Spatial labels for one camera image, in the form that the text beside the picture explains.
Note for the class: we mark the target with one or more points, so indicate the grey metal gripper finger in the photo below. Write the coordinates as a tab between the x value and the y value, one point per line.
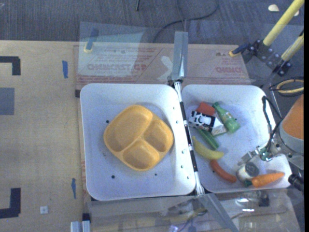
254	152
244	159

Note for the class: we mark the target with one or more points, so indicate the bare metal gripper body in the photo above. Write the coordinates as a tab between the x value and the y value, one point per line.
274	150

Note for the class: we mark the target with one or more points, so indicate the white can grey lid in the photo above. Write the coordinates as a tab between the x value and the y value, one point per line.
246	171

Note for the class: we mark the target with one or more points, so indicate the white plastic tray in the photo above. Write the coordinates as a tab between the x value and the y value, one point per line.
248	129
96	129

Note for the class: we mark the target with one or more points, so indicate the orange-red sausage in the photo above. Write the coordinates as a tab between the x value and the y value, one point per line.
223	173

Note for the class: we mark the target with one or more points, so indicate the orange carrot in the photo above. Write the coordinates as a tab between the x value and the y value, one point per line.
268	179

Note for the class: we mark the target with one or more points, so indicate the yellow banana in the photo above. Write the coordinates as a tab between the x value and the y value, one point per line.
207	152

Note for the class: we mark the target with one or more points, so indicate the green pea pod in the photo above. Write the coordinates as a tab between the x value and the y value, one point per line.
210	139

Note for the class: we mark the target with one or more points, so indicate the green bottle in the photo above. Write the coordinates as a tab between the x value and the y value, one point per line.
228	120

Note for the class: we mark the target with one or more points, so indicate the black and white carton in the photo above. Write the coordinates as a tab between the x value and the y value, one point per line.
202	121

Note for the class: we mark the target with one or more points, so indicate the thin black and white rod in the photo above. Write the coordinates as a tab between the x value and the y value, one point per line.
184	116

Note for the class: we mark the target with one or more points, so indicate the orange divided plate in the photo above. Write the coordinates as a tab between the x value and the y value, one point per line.
135	129

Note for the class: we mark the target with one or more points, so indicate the brown cardboard board red print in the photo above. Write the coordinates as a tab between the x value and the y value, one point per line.
154	64

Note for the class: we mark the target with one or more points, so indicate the black cylinder on white bracket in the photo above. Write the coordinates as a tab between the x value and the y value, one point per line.
296	181

